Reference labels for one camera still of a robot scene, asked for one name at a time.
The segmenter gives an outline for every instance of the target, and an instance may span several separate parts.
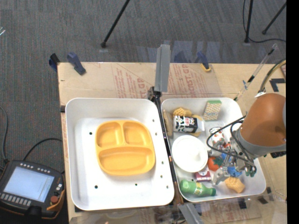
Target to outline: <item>wooden table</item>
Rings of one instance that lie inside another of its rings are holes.
[[[146,98],[146,93],[155,82],[155,63],[82,63],[86,69],[84,75],[79,75],[70,63],[59,63],[57,65],[60,104],[62,111],[67,102],[72,98]],[[228,97],[235,98],[243,86],[254,73],[258,64],[211,64],[212,70],[204,72],[200,64],[171,63],[168,81],[168,92],[163,93],[166,98],[200,98],[200,97]],[[273,64],[266,64],[262,67],[255,79],[250,84],[238,104],[243,114],[249,110],[254,96],[257,94],[260,85],[273,67]],[[275,71],[270,79],[284,79],[281,70]],[[286,84],[276,84],[279,94],[286,97]],[[268,81],[267,93],[274,90]],[[71,200],[70,176],[67,150],[67,134],[65,113],[61,113],[61,121],[64,139],[64,163],[67,186],[68,214],[70,223],[80,223],[96,219],[94,212],[75,212]],[[263,194],[266,204],[259,204],[260,215],[257,217],[243,217],[246,223],[286,223],[286,155],[273,159],[270,155],[259,158],[267,187],[271,193],[266,191]],[[217,223],[214,217],[202,216],[204,221]],[[222,222],[234,221],[234,224],[244,223],[234,217],[225,217]]]

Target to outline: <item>black pole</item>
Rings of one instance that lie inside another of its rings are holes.
[[[279,14],[281,14],[282,10],[286,7],[286,2],[285,4],[281,7],[281,9],[278,11],[278,13],[275,15],[275,17],[273,17],[272,21],[270,21],[269,25],[266,27],[266,29],[264,31],[262,31],[262,33],[265,35],[269,29],[269,27],[273,24],[273,22],[277,19],[277,17],[279,16]]]
[[[252,13],[252,6],[253,6],[253,0],[250,0],[250,6],[249,6],[249,14],[248,14],[248,21],[247,21],[247,29],[246,29],[246,37],[244,42],[249,43],[249,28],[250,28],[250,20],[251,20],[251,13]]]
[[[101,47],[103,47],[103,48],[106,47],[106,42],[108,41],[109,36],[110,36],[111,33],[113,32],[113,29],[115,28],[115,26],[116,26],[118,20],[121,18],[121,15],[122,15],[122,13],[125,11],[125,9],[126,9],[126,7],[127,7],[127,5],[128,5],[129,2],[130,2],[130,0],[126,0],[125,4],[123,5],[123,7],[122,7],[122,9],[121,9],[121,11],[120,11],[120,13],[118,14],[118,16],[117,16],[117,18],[115,19],[115,21],[114,21],[112,27],[110,28],[110,30],[109,30],[109,32],[108,32],[106,38],[105,38],[104,41],[101,43]]]

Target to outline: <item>white plate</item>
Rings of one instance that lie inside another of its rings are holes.
[[[222,102],[222,105],[220,113],[218,115],[218,119],[205,121],[205,132],[201,132],[201,134],[198,137],[198,139],[206,145],[206,139],[208,138],[208,132],[210,128],[217,126],[223,127],[243,116],[237,102],[230,98],[170,98],[165,100],[161,104],[161,109],[166,110],[167,112],[170,112],[172,114],[175,109],[182,107],[184,109],[189,109],[192,112],[192,114],[203,115],[208,100],[220,100]],[[233,130],[237,129],[240,125],[241,124],[234,125]],[[230,127],[223,129],[226,141],[229,141],[229,138],[231,136],[229,129]],[[184,134],[185,133],[173,132],[172,136],[167,137],[170,149],[174,141]],[[176,163],[174,164],[178,183],[180,183],[180,181],[183,179],[187,179],[189,181],[195,180],[194,173],[186,172],[183,169],[181,169],[178,165],[176,165]],[[225,182],[220,182],[218,185],[213,185],[211,181],[204,182],[204,184],[208,188],[216,189],[215,196],[198,197],[192,194],[182,193],[181,191],[180,193],[186,200],[193,203],[242,196],[260,195],[266,189],[266,180],[263,175],[263,171],[260,166],[259,160],[255,159],[254,164],[257,168],[257,172],[254,177],[246,176],[245,172],[243,172],[243,174],[239,176],[239,179],[245,185],[245,189],[242,193],[236,193],[234,190],[227,188]]]
[[[182,135],[174,140],[171,153],[174,162],[190,173],[202,170],[208,159],[206,146],[190,134]]]
[[[75,98],[65,109],[71,198],[82,210],[162,206],[174,197],[174,187],[158,109],[147,99]],[[147,173],[112,176],[99,166],[97,127],[116,119],[143,123],[149,130],[156,163]]]

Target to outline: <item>yellow divided plate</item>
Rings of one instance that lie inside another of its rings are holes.
[[[153,140],[147,127],[140,122],[104,122],[97,128],[95,141],[98,163],[110,175],[143,174],[155,165]]]

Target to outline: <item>gray carpet floor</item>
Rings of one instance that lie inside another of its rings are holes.
[[[8,116],[5,154],[21,159],[42,139],[62,138],[57,73],[49,66],[75,52],[82,62],[156,62],[157,48],[171,46],[172,63],[193,63],[201,51],[209,63],[267,63],[286,57],[286,8],[262,31],[286,0],[131,0],[106,47],[101,47],[126,0],[0,0],[0,105]],[[0,140],[5,117],[0,113]],[[62,144],[50,140],[27,157],[64,169]],[[0,210],[0,223],[26,220]],[[57,219],[66,224],[66,202]]]

